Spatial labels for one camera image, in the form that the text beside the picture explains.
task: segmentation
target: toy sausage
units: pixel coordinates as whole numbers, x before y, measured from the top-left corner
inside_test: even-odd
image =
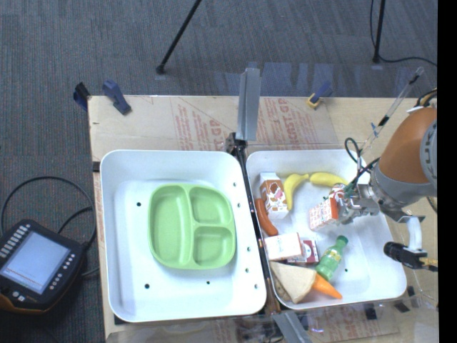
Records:
[[[278,234],[277,228],[271,223],[270,219],[268,218],[268,214],[266,213],[265,203],[263,202],[262,198],[257,198],[254,201],[254,205],[256,206],[258,222],[261,228],[269,235],[270,237],[274,237]]]

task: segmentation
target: wooden table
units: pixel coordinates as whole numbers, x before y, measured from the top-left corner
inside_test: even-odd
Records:
[[[110,309],[106,285],[106,256],[101,203],[99,162],[105,154],[115,149],[160,149],[160,150],[214,150],[224,149],[228,135],[237,129],[237,96],[125,96],[132,111],[123,116],[107,96],[92,96],[88,100],[89,126],[92,159],[94,162],[94,192],[97,211],[97,231],[100,259],[100,276],[104,305],[105,335],[112,342],[131,339],[139,329],[154,329],[154,324],[115,324]],[[319,149],[343,148],[347,137],[355,139],[359,146],[368,138],[371,123],[377,124],[393,103],[393,98],[325,98],[312,109],[306,98],[261,97],[258,114],[257,141],[252,147],[265,149]],[[383,128],[364,158],[370,161],[382,154],[392,133],[407,117],[415,99],[404,99]],[[422,223],[423,248],[431,258],[438,258],[437,216],[422,199],[409,207],[413,214],[425,215]],[[397,242],[408,244],[405,224],[389,222]],[[402,304],[408,309],[398,313],[392,336],[379,333],[376,338],[353,335],[357,342],[429,342],[421,327],[428,327],[428,334],[438,337],[438,273],[426,270],[413,271],[405,268],[408,285],[414,288],[415,296],[405,294]],[[236,342],[234,320],[217,329],[209,327],[215,342]]]

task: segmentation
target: green plate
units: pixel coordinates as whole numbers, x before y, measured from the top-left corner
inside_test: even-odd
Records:
[[[230,201],[219,190],[171,183],[154,190],[149,201],[149,248],[163,265],[211,269],[229,263],[236,248]]]

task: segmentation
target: green bottle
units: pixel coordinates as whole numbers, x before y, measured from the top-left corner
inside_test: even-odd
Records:
[[[340,235],[336,238],[336,244],[327,248],[323,253],[321,260],[316,265],[318,272],[326,281],[330,281],[333,273],[338,268],[338,265],[343,258],[343,249],[348,244],[348,238]]]

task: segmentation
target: black pole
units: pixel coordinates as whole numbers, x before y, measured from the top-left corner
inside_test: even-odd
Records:
[[[384,19],[384,6],[386,5],[386,0],[381,0],[381,8],[379,10],[379,20],[378,20],[378,32],[376,35],[376,44],[374,46],[374,56],[373,62],[378,63],[379,59],[379,44],[381,43],[381,32],[383,30],[383,19]]]
[[[192,16],[194,15],[195,11],[199,7],[201,1],[202,0],[195,1],[194,6],[192,6],[192,9],[190,10],[189,14],[187,15],[186,20],[184,21],[183,25],[179,29],[179,32],[176,35],[175,39],[171,43],[169,50],[166,52],[164,59],[162,60],[161,64],[156,67],[157,74],[163,74],[165,72],[164,67],[165,67],[166,62],[169,60],[171,54],[173,53],[175,46],[178,44],[179,39],[181,38],[184,31],[186,30],[187,24],[189,24],[189,22],[191,21]]]

